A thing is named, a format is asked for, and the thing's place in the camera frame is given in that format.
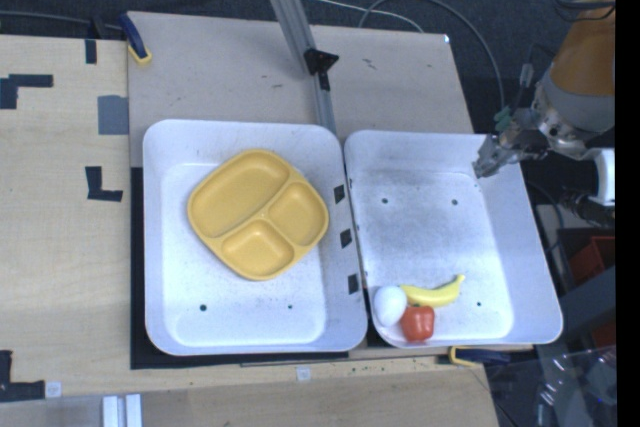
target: yellow plate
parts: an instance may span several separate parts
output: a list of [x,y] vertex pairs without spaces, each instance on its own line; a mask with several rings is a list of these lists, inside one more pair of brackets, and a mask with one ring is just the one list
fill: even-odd
[[244,151],[191,193],[187,214],[200,240],[239,275],[283,273],[323,237],[329,213],[313,186],[279,155]]

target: yellow banana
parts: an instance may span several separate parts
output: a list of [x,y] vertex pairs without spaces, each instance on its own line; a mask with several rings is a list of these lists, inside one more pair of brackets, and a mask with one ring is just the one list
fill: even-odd
[[439,288],[421,288],[413,285],[400,285],[400,288],[407,294],[409,304],[437,308],[456,300],[460,294],[460,283],[463,281],[464,275],[458,274],[451,283]]

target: white tray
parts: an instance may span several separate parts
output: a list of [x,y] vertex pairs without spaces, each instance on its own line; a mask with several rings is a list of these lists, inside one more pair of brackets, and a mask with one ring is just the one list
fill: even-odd
[[519,165],[478,180],[484,136],[361,131],[345,144],[354,221],[370,297],[384,285],[435,288],[464,274],[436,309],[426,342],[374,325],[401,348],[542,344],[562,314]]
[[[187,218],[193,188],[251,148],[278,153],[329,209],[320,243],[284,274],[236,275],[198,239]],[[151,341],[174,355],[346,351],[367,328],[342,150],[315,125],[166,120],[143,142],[145,319]],[[352,243],[346,231],[351,230]]]

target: wooden table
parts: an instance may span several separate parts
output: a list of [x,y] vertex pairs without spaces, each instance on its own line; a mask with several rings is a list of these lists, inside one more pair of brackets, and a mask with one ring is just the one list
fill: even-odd
[[[349,52],[348,34],[336,30],[344,47],[338,50]],[[331,41],[330,29],[319,33],[319,41]],[[398,34],[389,37],[397,48]],[[16,109],[0,109],[0,349],[13,351],[12,381],[59,382],[65,397],[142,392],[150,425],[212,425],[214,419],[220,425],[389,425],[396,417],[423,425],[496,425],[482,367],[438,364],[425,352],[363,346],[345,360],[305,363],[308,382],[297,382],[296,364],[130,370],[130,139],[100,134],[98,127],[99,97],[130,96],[130,58],[124,42],[96,44],[97,62],[88,64],[83,40],[0,37],[0,78],[54,78],[51,88],[19,87]],[[450,50],[441,56],[443,82],[427,97],[444,88],[458,98],[457,126],[471,132]],[[356,58],[370,70],[372,63],[362,60],[369,57]],[[336,68],[335,83],[349,70]],[[423,78],[402,76],[409,77],[405,85]],[[345,87],[336,96],[350,94]],[[427,125],[438,106],[428,109]],[[336,121],[351,131],[357,127],[347,111],[338,107]],[[87,198],[88,166],[102,168],[102,188],[123,191],[121,201]],[[33,418],[42,403],[32,403]],[[0,420],[12,411],[15,406],[0,407]]]

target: black clamp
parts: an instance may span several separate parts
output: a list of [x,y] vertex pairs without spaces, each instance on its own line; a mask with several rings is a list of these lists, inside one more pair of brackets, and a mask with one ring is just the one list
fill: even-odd
[[0,351],[0,402],[43,399],[44,381],[11,382],[11,354],[11,351]]
[[320,79],[320,89],[330,91],[329,76],[327,72],[340,57],[322,50],[310,48],[304,53],[304,60],[307,63],[307,69],[311,75],[318,74]]

